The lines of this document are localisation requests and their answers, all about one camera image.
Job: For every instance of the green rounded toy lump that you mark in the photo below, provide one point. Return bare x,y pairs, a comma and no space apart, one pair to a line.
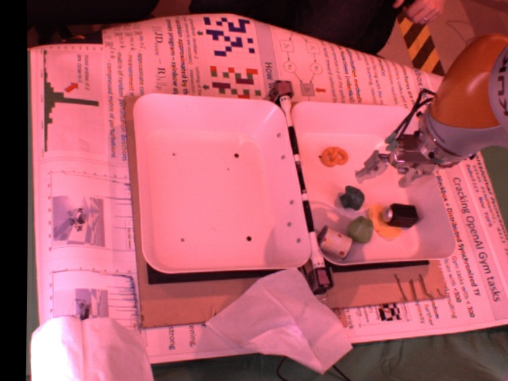
361,230

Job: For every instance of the white paper tissue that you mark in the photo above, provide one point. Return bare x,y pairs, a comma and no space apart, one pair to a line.
278,320
87,351

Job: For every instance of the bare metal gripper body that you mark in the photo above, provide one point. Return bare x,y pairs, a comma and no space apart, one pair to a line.
410,153

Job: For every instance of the white plastic tray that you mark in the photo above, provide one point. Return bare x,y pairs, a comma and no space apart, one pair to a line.
397,244
214,189

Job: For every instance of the dark green toy broccoli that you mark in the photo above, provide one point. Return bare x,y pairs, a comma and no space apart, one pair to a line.
352,197

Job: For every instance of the black small can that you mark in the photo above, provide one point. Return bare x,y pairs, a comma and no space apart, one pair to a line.
404,215

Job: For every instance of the white can with red dots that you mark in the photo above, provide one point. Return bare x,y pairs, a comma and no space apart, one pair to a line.
335,243

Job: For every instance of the brown cardboard board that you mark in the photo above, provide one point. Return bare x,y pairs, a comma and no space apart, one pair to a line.
182,300

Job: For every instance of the yellow flat toy piece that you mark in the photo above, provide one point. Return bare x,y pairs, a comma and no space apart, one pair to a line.
387,232

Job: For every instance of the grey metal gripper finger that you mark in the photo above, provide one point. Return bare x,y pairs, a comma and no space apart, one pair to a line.
371,169
412,177

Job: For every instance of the printed paper poster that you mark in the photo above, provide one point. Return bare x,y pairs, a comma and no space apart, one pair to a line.
79,133

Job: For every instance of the person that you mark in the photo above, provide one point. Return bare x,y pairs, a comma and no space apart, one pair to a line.
337,6

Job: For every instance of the orange toy pretzel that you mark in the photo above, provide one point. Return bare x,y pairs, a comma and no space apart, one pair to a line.
334,157

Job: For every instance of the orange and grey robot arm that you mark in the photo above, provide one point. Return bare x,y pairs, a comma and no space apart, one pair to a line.
464,93

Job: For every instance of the black and white thin rod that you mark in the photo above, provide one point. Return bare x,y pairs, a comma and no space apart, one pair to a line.
294,145

